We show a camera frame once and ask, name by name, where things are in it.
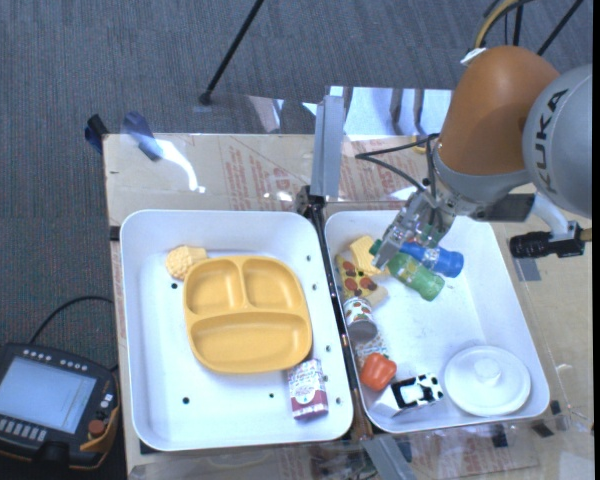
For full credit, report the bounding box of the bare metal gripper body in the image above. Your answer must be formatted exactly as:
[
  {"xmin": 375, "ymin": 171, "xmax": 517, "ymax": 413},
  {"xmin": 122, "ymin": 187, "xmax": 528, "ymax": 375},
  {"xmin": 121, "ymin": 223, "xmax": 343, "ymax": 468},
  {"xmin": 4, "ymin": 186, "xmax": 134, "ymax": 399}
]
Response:
[{"xmin": 382, "ymin": 189, "xmax": 481, "ymax": 249}]

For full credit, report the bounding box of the black block with wires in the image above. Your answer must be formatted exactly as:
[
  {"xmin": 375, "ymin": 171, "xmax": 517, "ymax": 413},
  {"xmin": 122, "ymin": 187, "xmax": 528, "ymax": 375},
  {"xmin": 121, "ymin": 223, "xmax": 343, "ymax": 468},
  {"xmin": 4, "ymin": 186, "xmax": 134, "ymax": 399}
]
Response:
[{"xmin": 293, "ymin": 184, "xmax": 326, "ymax": 215}]

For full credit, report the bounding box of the green plastic bottle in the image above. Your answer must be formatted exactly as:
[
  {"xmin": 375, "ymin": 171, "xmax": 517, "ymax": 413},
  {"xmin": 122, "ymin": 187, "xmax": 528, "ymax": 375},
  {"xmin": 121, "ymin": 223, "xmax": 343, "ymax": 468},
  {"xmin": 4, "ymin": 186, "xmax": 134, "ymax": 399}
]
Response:
[{"xmin": 368, "ymin": 239, "xmax": 447, "ymax": 303}]

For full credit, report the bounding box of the orange bell pepper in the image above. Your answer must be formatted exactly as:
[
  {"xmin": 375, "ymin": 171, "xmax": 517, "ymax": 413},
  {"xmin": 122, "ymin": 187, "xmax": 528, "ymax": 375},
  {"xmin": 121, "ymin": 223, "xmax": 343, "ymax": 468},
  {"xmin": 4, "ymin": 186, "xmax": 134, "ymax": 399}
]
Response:
[{"xmin": 358, "ymin": 351, "xmax": 398, "ymax": 393}]

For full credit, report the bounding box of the yellow divided plate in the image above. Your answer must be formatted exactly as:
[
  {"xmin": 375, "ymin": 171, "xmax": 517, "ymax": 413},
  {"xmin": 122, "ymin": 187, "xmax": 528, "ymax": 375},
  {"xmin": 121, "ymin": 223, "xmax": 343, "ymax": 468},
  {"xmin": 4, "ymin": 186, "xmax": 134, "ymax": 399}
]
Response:
[{"xmin": 181, "ymin": 254, "xmax": 314, "ymax": 375}]

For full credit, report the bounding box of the black and white cow carton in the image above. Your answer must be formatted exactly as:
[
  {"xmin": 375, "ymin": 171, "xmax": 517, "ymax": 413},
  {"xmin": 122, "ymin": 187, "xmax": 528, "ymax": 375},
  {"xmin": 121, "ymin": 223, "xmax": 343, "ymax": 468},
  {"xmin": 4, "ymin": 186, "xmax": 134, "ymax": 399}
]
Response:
[{"xmin": 389, "ymin": 373, "xmax": 446, "ymax": 412}]

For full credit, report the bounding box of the white plastic tray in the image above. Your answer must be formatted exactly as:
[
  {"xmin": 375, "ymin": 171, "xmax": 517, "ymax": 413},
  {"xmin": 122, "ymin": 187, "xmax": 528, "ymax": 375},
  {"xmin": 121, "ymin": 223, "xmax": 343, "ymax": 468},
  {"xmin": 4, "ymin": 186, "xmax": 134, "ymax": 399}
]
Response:
[
  {"xmin": 118, "ymin": 209, "xmax": 356, "ymax": 453},
  {"xmin": 323, "ymin": 209, "xmax": 552, "ymax": 435}
]

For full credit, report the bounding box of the yellow cheese wedge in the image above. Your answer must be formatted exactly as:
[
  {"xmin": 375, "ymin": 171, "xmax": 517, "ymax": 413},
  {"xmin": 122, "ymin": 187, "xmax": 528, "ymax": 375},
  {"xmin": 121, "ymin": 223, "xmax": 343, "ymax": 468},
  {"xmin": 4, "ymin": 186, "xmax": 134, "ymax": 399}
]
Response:
[{"xmin": 348, "ymin": 234, "xmax": 392, "ymax": 277}]

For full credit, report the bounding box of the black cylinder on white bracket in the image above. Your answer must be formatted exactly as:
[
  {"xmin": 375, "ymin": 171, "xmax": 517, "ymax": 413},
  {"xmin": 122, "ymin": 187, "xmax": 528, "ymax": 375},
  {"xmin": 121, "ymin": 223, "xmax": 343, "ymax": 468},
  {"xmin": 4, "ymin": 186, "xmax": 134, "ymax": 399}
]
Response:
[{"xmin": 509, "ymin": 193, "xmax": 587, "ymax": 260}]

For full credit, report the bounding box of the white round lid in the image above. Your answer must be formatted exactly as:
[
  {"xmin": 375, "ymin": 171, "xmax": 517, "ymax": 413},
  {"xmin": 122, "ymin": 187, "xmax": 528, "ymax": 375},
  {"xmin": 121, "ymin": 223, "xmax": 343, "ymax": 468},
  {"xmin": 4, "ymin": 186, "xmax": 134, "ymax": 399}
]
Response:
[{"xmin": 443, "ymin": 344, "xmax": 533, "ymax": 418}]

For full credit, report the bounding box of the pizza slice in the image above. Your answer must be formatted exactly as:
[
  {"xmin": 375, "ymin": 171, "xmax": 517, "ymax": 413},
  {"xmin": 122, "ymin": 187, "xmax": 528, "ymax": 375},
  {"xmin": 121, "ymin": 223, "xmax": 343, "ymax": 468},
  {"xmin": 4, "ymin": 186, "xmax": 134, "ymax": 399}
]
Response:
[{"xmin": 334, "ymin": 253, "xmax": 389, "ymax": 310}]

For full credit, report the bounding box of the blue plastic bottle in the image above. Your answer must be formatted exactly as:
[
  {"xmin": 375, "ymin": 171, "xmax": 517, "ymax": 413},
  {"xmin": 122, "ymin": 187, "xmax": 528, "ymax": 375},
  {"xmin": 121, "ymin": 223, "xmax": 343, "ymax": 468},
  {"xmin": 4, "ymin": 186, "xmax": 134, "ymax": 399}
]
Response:
[{"xmin": 399, "ymin": 240, "xmax": 466, "ymax": 280}]

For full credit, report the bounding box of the white can with tomato print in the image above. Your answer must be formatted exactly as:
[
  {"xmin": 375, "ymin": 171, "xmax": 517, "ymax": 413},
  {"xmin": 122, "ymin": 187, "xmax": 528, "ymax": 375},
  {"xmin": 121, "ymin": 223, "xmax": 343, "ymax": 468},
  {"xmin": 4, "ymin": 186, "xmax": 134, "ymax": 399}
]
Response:
[{"xmin": 341, "ymin": 296, "xmax": 379, "ymax": 344}]

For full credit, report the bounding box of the yellow corn cob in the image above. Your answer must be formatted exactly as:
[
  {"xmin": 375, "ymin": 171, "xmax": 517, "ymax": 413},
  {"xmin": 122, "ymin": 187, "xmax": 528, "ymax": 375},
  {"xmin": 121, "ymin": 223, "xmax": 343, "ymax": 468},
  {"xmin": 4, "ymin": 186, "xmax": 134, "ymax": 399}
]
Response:
[{"xmin": 164, "ymin": 244, "xmax": 210, "ymax": 282}]

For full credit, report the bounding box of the brown cardboard board red print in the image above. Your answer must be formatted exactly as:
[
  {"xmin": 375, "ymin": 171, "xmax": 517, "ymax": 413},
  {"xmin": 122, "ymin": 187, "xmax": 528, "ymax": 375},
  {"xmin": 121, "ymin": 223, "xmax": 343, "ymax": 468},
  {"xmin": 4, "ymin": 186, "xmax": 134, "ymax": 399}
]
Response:
[{"xmin": 102, "ymin": 132, "xmax": 594, "ymax": 480}]

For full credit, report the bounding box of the red and white carton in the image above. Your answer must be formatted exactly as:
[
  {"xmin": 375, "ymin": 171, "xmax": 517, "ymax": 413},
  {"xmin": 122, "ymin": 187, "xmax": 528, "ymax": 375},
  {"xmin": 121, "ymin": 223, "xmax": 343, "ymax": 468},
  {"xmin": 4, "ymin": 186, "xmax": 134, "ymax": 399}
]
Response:
[{"xmin": 286, "ymin": 358, "xmax": 330, "ymax": 421}]

